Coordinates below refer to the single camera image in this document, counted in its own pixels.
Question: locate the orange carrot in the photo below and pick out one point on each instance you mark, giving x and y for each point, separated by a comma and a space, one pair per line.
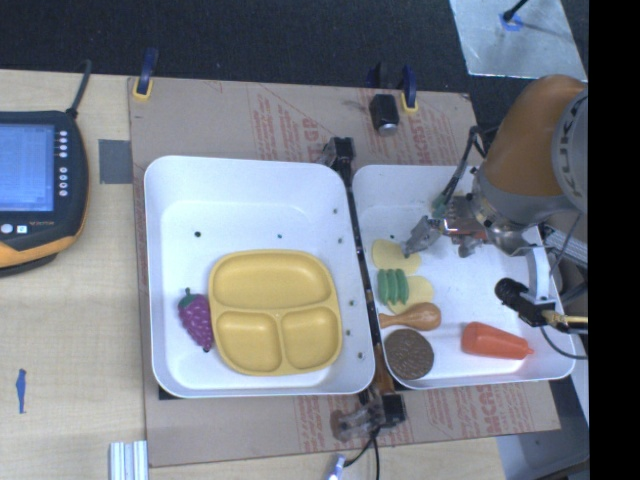
492, 342

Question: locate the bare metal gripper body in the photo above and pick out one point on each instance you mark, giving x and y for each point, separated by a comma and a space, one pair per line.
467, 220

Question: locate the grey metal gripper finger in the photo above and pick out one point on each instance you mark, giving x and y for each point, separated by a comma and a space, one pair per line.
422, 233
470, 247

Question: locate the brown cardboard board red print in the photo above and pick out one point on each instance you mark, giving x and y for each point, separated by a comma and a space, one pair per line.
225, 113

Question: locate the green pea pod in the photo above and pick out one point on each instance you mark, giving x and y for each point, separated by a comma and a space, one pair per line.
392, 287

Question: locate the yellow divided plate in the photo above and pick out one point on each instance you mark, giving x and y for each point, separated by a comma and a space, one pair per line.
272, 288

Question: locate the black cylinder on white bracket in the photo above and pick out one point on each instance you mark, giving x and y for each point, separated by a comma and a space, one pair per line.
515, 295

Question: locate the thin black and white rod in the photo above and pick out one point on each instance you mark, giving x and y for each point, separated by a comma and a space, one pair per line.
358, 238

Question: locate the brown chicken drumstick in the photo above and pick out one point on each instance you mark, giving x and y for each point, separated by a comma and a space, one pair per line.
420, 316

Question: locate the brown round biscuit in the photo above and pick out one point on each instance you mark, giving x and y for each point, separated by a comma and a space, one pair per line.
408, 354

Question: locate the small black can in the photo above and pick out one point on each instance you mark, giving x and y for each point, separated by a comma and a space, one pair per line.
384, 110

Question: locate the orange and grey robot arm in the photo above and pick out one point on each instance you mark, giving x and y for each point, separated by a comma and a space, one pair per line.
525, 143

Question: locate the pale yellow round slice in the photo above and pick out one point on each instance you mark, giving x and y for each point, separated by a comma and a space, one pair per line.
421, 290
385, 253

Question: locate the white plastic tray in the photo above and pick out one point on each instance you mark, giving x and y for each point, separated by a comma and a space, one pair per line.
250, 203
480, 288

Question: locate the purple grapes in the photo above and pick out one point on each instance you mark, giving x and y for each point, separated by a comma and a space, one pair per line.
197, 320

